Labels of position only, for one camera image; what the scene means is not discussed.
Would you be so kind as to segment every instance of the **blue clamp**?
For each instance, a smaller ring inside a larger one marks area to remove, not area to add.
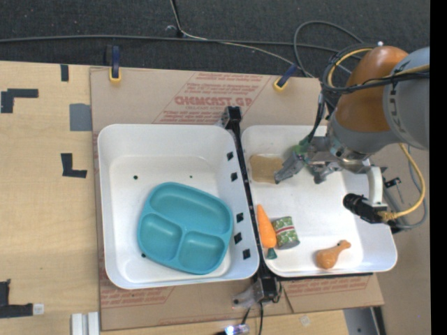
[[[119,71],[119,47],[112,46],[112,67],[109,70],[109,78],[112,82],[119,82],[121,80],[121,73]]]
[[[287,80],[292,76],[292,74],[294,74],[296,72],[297,69],[298,69],[298,66],[295,64],[290,66],[282,77],[280,77],[276,81],[274,81],[274,83],[273,83],[274,90],[278,91],[278,92],[283,91],[284,88],[286,88]]]

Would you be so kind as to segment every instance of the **cardboard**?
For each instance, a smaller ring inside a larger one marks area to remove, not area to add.
[[[120,82],[108,68],[91,68],[91,113],[98,223],[101,329],[206,322],[243,317],[233,296],[251,279],[211,284],[124,290],[108,279],[103,262],[101,190],[96,140],[110,124],[219,124],[225,108],[237,105],[242,131],[252,125],[313,125],[320,91],[318,80],[292,77],[278,92],[278,76],[122,68]],[[375,275],[283,281],[284,293],[265,315],[382,305]]]

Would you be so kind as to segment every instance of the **blue plate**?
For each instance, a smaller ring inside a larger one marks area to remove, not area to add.
[[[214,271],[233,232],[230,208],[209,193],[175,182],[156,186],[138,222],[138,245],[151,260],[192,274]]]

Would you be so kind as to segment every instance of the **toy carrot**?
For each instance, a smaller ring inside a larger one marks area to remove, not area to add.
[[[258,205],[257,211],[261,243],[264,247],[268,248],[267,259],[273,260],[277,257],[277,254],[274,251],[274,247],[277,245],[277,235],[274,231],[272,223],[264,211],[264,208],[260,204]]]

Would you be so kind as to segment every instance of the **wooden surface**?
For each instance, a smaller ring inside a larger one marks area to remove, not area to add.
[[[0,90],[32,88],[0,114],[0,281],[11,280],[10,304],[42,303],[43,315],[0,319],[0,334],[69,334],[72,313],[99,310],[91,132],[70,131],[69,106],[90,104],[89,67],[0,63]],[[63,177],[61,154],[87,177]],[[248,320],[258,329],[259,318]],[[112,332],[209,335],[211,322]],[[266,317],[263,335],[347,335],[343,311]]]

